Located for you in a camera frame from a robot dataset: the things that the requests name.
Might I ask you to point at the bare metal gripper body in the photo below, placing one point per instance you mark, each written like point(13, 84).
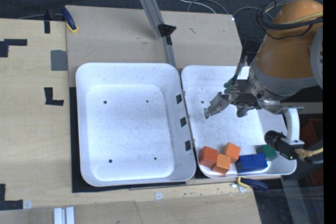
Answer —
point(244, 95)

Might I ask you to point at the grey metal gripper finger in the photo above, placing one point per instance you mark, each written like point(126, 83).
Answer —
point(242, 110)
point(216, 106)

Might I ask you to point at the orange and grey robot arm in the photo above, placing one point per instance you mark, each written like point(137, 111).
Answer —
point(286, 55)

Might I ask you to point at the white plastic tray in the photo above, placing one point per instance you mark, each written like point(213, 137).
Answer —
point(126, 123)
point(228, 128)

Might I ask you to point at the green cube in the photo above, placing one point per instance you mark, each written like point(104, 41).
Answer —
point(267, 151)

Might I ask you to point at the dark orange cube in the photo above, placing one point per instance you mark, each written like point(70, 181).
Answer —
point(207, 156)

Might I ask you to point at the blue cube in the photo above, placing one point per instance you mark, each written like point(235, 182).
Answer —
point(260, 161)
point(244, 163)

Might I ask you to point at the pale wooden board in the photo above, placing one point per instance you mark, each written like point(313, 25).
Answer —
point(118, 36)

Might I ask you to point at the black cylinder on white bracket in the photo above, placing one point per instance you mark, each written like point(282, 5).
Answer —
point(292, 123)

